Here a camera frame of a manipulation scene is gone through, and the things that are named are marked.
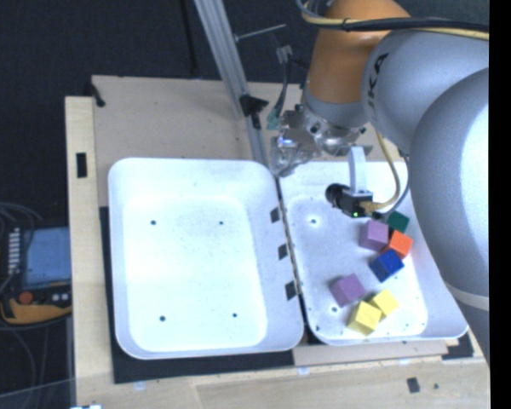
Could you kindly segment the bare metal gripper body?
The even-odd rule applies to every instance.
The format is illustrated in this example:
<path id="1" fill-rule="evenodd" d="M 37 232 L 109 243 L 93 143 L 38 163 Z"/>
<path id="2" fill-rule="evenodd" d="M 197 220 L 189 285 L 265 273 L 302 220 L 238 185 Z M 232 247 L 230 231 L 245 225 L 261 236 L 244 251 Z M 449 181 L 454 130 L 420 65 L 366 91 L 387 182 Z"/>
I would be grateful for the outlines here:
<path id="1" fill-rule="evenodd" d="M 309 107 L 298 107 L 284 111 L 278 118 L 278 134 L 271 144 L 282 157 L 294 154 L 340 157 L 357 143 L 366 128 L 367 124 L 333 124 Z"/>

